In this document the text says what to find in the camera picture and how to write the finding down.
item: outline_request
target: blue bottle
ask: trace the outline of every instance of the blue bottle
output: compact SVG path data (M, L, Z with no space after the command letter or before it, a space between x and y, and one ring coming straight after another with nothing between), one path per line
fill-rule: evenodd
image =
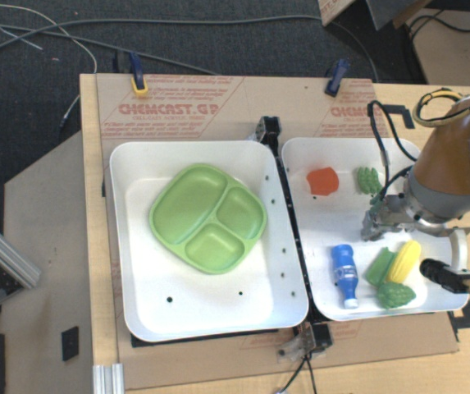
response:
M346 309L358 308L355 289L358 285L357 267L353 260L353 248L350 245L337 245L331 250L333 273L336 285L344 295Z

